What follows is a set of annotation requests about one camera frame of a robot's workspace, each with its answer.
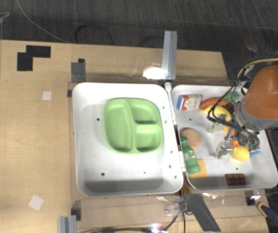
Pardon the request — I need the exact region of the green divided plate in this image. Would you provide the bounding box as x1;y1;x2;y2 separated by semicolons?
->
103;97;165;154

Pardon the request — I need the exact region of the green bottle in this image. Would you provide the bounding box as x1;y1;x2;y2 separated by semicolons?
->
180;136;201;175

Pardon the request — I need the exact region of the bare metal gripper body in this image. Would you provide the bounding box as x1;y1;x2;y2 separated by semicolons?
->
224;127;261;153

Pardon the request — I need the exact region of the white plastic tray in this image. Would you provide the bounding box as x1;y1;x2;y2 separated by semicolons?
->
170;84;278;192
72;82;184;198

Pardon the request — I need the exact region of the yellow banana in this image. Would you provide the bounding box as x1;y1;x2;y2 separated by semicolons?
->
200;104;233;129

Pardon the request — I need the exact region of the red sausage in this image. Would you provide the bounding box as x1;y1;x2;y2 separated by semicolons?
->
199;97;227;110

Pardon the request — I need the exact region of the green broccoli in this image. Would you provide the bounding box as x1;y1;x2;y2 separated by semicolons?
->
223;90;242;104

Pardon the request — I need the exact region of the yellow block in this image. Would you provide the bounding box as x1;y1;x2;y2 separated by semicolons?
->
188;158;209;181

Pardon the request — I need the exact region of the yellow lemon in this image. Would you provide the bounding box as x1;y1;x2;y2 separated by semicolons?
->
232;146;250;162

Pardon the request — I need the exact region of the brown chocolate bar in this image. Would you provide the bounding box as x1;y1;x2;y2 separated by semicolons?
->
224;173;247;186

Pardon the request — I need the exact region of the orange carrot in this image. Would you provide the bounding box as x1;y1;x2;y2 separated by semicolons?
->
223;125;236;137

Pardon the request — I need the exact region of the white blue red carton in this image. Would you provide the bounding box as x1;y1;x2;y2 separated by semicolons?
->
176;94;203;111

